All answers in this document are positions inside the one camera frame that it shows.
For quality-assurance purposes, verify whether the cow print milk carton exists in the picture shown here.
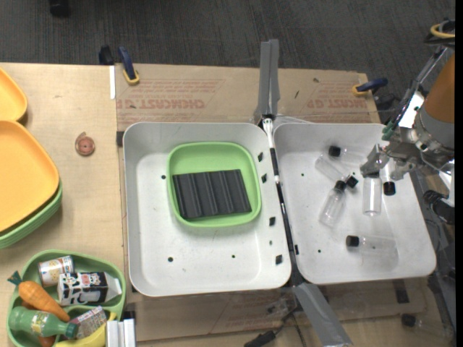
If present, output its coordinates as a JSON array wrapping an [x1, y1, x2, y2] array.
[[56, 270, 124, 307]]

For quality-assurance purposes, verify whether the green divided plate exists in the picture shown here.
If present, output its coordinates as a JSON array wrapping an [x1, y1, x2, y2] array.
[[6, 249, 127, 347]]

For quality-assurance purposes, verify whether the black block with thin wires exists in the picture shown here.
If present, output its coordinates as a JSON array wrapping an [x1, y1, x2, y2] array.
[[244, 330, 276, 347]]

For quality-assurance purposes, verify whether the small pink and white carton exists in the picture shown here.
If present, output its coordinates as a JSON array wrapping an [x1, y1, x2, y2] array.
[[68, 305, 109, 340]]

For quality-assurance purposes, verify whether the thin black and white rod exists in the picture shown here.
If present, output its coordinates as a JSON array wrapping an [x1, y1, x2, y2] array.
[[261, 118, 300, 267]]

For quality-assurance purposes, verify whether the yellow banana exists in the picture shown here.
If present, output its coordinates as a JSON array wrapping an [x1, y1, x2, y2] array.
[[54, 311, 119, 347]]

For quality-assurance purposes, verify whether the brown cardboard board red print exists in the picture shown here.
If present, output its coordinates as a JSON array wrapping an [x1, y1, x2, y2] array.
[[114, 62, 428, 343]]

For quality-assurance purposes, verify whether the orange plate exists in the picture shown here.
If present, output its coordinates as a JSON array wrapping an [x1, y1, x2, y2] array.
[[0, 119, 61, 233], [0, 67, 29, 123]]

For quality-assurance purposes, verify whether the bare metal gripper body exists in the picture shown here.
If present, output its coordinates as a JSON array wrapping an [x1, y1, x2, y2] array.
[[383, 127, 454, 173]]

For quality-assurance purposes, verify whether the white and red can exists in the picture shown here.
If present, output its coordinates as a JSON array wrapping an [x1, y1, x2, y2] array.
[[37, 254, 76, 288]]

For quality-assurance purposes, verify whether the white plastic tray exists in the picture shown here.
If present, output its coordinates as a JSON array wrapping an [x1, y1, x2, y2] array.
[[271, 121, 438, 286], [122, 121, 293, 298]]

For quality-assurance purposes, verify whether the black cylinder on white bracket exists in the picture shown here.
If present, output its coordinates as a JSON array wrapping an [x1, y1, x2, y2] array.
[[422, 157, 456, 226]]

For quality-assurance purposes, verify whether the orange carrot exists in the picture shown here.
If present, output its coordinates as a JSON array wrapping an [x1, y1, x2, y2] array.
[[7, 270, 71, 323]]

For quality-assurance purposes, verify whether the black ribbed panel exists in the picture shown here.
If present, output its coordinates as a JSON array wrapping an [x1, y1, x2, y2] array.
[[171, 168, 253, 220]]

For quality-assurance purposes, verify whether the clear plastic bottle black cap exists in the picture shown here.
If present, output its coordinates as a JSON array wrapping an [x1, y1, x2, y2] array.
[[318, 179, 347, 228], [400, 313, 454, 340], [345, 234, 399, 265], [362, 173, 396, 218], [328, 145, 362, 166], [313, 153, 360, 189]]

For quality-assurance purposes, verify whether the green bottle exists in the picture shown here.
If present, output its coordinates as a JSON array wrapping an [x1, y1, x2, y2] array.
[[7, 305, 80, 340]]

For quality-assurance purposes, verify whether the pink round disc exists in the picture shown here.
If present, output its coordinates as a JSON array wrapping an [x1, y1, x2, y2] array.
[[74, 132, 96, 157]]

